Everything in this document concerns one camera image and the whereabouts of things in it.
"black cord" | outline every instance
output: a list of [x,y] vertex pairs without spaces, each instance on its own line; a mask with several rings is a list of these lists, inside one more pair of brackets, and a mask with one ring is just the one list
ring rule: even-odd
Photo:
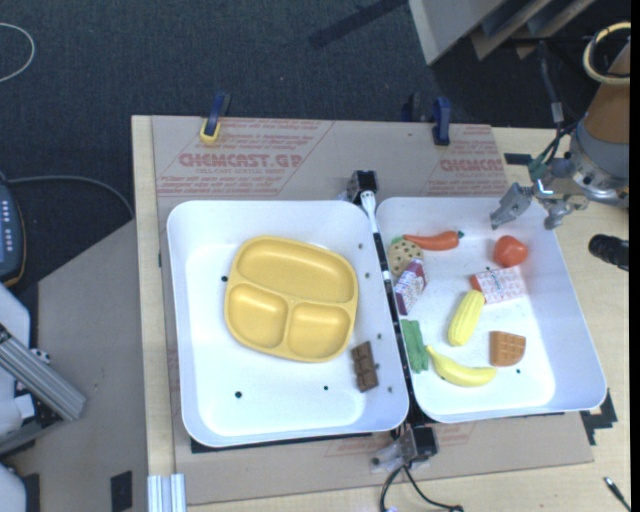
[[120,192],[118,192],[112,186],[107,185],[106,183],[103,183],[102,181],[94,180],[93,178],[85,178],[84,176],[74,176],[74,175],[69,175],[69,174],[59,174],[59,175],[52,175],[52,176],[30,176],[30,177],[26,177],[26,178],[8,179],[0,171],[0,179],[2,179],[2,181],[4,181],[5,183],[8,183],[9,185],[19,185],[19,184],[24,184],[24,183],[38,182],[38,181],[80,181],[82,183],[88,183],[90,185],[95,185],[95,186],[101,187],[101,188],[111,192],[113,195],[115,195],[125,205],[125,207],[127,208],[127,211],[129,212],[129,215],[131,216],[132,219],[135,218],[135,216],[136,216],[135,212],[133,210],[133,207],[129,204],[127,199]]
[[379,502],[379,508],[380,508],[380,512],[386,512],[387,511],[387,507],[384,503],[385,501],[385,497],[387,495],[387,491],[389,490],[389,487],[391,487],[391,484],[393,483],[393,481],[395,480],[395,478],[398,476],[398,474],[400,473],[400,471],[404,470],[405,474],[407,475],[407,477],[409,478],[409,482],[411,482],[411,485],[413,486],[413,488],[416,490],[416,492],[420,495],[420,497],[425,500],[427,503],[435,506],[435,507],[439,507],[439,508],[443,508],[445,510],[447,510],[448,512],[464,512],[464,508],[462,508],[462,505],[446,505],[444,503],[439,503],[437,501],[433,501],[431,499],[429,499],[427,497],[426,494],[424,494],[422,492],[422,490],[420,489],[420,487],[418,487],[418,484],[416,483],[416,481],[413,479],[413,477],[411,476],[411,473],[409,471],[409,465],[403,465],[400,466],[399,468],[393,470],[389,476],[387,477],[387,479],[384,481],[384,484],[382,484],[382,489],[380,491],[380,502]]

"toy banana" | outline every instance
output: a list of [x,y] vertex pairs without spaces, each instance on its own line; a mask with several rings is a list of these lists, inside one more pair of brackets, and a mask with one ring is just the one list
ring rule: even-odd
[[428,345],[426,350],[431,356],[433,367],[438,375],[452,384],[465,387],[482,386],[496,376],[497,370],[492,366],[464,366],[447,356],[438,354],[431,345]]

